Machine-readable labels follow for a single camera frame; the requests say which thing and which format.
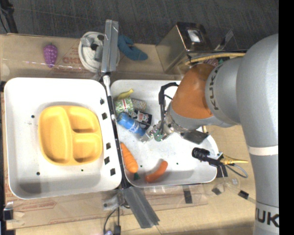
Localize blue bottle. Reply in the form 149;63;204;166
116;112;147;137

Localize black and white carton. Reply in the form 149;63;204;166
133;109;153;130

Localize brown cardboard board red print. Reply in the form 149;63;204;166
0;32;209;231

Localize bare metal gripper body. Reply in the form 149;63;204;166
149;122;175;142

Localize shiny brown metal box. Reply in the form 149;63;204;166
155;22;214;75

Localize orange sausage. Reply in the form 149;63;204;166
144;160;169;184

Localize yellow divided plate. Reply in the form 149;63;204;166
38;105;104;166

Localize purple grapes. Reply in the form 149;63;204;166
43;43;58;69

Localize white plastic tray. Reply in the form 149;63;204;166
3;77;123;200
109;79;220;188

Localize green and white carton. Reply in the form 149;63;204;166
114;97;135;115

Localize black cylinder on white bracket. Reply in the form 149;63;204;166
191;147;224;167

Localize yellow banana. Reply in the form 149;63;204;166
113;88;135;101

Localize blue curved toy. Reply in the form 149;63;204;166
117;34;149;62

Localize orange carrot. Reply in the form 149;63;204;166
120;142;141;181

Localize patterned small packet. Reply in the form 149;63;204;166
130;98;147;111

